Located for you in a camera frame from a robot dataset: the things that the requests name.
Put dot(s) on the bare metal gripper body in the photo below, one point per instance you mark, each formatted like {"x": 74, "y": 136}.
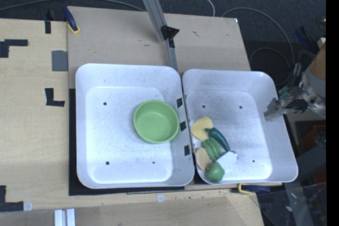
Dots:
{"x": 296, "y": 104}

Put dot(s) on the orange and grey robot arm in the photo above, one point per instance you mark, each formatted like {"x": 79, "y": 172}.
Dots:
{"x": 317, "y": 68}

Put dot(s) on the pale wood flat board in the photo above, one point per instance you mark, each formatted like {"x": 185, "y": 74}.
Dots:
{"x": 119, "y": 34}

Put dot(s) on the green ribbed pea pod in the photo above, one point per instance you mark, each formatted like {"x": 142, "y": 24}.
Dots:
{"x": 212, "y": 148}

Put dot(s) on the dark green chili pepper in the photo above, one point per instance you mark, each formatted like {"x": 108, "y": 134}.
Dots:
{"x": 220, "y": 138}

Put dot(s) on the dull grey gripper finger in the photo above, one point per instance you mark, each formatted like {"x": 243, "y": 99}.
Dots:
{"x": 275, "y": 106}
{"x": 269, "y": 115}

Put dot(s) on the white plastic tray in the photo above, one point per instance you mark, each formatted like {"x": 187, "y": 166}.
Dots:
{"x": 119, "y": 140}
{"x": 251, "y": 135}

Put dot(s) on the green bowl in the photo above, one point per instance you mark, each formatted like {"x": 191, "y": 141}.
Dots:
{"x": 156, "y": 121}

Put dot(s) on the white rectangular block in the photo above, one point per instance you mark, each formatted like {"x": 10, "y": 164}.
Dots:
{"x": 227, "y": 160}

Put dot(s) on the yellow heart-shaped crisp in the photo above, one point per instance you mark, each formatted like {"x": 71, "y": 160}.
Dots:
{"x": 200, "y": 126}

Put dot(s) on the green apple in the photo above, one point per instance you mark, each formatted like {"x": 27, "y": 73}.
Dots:
{"x": 214, "y": 172}

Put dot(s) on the tan round biscuit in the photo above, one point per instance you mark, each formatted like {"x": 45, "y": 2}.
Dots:
{"x": 202, "y": 158}

